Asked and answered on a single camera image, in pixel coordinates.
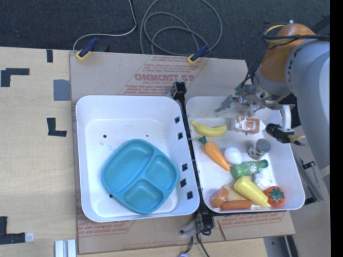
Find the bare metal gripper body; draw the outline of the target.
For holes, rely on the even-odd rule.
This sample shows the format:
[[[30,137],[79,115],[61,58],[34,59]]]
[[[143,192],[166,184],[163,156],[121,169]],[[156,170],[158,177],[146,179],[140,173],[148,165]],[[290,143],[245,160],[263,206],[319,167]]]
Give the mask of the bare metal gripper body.
[[[269,94],[255,85],[241,85],[236,87],[236,96],[240,104],[252,107],[253,110],[269,108],[272,110],[281,110],[284,106],[294,108],[294,104],[281,104],[280,97]]]

